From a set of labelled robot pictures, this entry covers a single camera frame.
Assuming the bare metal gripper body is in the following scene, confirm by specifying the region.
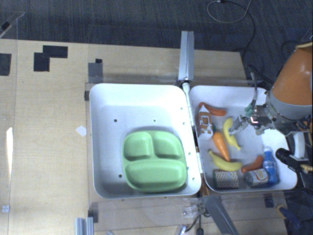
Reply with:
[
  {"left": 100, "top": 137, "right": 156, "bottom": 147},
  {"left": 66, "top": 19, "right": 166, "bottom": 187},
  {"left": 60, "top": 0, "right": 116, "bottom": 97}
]
[{"left": 248, "top": 102, "right": 278, "bottom": 136}]

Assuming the yellow banana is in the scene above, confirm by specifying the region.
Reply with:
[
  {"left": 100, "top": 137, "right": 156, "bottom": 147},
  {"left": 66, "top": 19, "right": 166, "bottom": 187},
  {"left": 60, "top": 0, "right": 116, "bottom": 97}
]
[
  {"left": 222, "top": 117, "right": 242, "bottom": 151},
  {"left": 207, "top": 149, "right": 243, "bottom": 172}
]

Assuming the orange carrot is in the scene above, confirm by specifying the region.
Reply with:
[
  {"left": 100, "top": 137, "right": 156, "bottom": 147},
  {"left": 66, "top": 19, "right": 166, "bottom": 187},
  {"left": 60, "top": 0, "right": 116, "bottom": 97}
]
[{"left": 211, "top": 125, "right": 231, "bottom": 163}]

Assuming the white plastic tray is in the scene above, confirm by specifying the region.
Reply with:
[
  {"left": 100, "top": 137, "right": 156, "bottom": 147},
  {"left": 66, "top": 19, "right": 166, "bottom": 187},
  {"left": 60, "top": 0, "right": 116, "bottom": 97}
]
[
  {"left": 89, "top": 83, "right": 202, "bottom": 200},
  {"left": 189, "top": 85, "right": 298, "bottom": 194}
]

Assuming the orange sausage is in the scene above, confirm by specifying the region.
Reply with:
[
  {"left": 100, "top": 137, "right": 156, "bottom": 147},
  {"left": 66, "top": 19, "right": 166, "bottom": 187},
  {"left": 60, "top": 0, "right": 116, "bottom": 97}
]
[
  {"left": 241, "top": 155, "right": 265, "bottom": 174},
  {"left": 198, "top": 102, "right": 227, "bottom": 118}
]

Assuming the white and orange carton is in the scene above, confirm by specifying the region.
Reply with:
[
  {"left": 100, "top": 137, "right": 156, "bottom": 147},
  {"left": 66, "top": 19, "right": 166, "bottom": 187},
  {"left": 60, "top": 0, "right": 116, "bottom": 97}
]
[{"left": 194, "top": 105, "right": 214, "bottom": 141}]

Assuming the blue plastic bottle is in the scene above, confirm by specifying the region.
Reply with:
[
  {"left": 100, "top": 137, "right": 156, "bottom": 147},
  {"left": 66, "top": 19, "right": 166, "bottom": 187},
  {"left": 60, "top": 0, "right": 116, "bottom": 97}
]
[{"left": 262, "top": 147, "right": 280, "bottom": 186}]

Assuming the white and orange can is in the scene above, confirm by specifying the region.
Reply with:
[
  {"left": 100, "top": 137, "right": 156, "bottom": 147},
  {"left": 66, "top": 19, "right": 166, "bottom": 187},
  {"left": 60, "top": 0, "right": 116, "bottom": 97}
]
[{"left": 243, "top": 168, "right": 270, "bottom": 188}]

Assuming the green divided plate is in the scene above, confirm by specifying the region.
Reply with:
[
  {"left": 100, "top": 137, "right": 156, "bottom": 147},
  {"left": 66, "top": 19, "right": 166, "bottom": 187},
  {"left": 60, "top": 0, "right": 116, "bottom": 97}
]
[{"left": 121, "top": 130, "right": 189, "bottom": 194}]

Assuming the black cylinder on white bracket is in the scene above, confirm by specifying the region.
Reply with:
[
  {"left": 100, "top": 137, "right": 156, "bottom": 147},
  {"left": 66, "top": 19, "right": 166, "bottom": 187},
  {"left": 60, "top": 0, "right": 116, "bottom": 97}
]
[{"left": 275, "top": 131, "right": 310, "bottom": 174}]

